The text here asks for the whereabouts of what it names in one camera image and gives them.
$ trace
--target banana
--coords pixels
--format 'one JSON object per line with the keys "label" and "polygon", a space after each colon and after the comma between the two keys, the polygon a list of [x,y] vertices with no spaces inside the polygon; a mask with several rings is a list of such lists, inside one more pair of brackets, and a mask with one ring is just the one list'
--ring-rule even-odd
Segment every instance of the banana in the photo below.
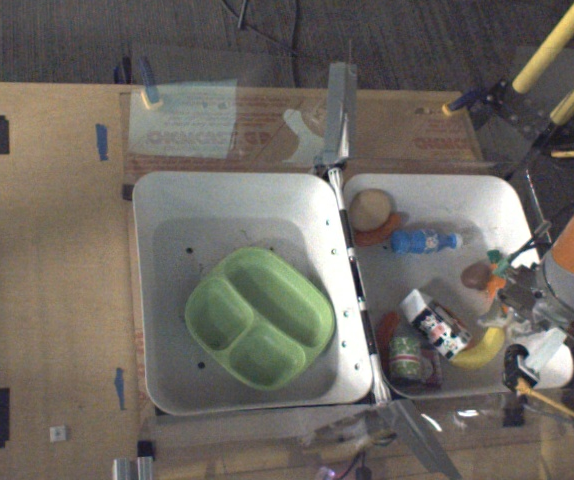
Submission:
{"label": "banana", "polygon": [[463,350],[451,361],[454,366],[465,370],[477,370],[489,363],[505,343],[505,330],[499,327],[489,327],[480,342],[467,350]]}

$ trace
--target blue plastic bottle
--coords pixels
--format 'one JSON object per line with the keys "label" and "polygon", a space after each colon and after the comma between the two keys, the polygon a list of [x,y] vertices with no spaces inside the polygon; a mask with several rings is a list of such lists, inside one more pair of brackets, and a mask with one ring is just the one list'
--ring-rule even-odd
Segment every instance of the blue plastic bottle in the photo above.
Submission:
{"label": "blue plastic bottle", "polygon": [[391,235],[391,250],[398,254],[430,254],[442,249],[457,249],[463,239],[457,233],[443,234],[433,229],[417,231],[394,231]]}

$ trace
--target green bowl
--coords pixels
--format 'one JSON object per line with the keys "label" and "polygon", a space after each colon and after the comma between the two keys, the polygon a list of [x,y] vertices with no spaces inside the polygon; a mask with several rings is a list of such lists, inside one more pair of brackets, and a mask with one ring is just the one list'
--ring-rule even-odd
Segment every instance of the green bowl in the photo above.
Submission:
{"label": "green bowl", "polygon": [[260,390],[304,372],[334,334],[334,310],[280,256],[245,247],[222,260],[185,306],[193,338],[230,374]]}

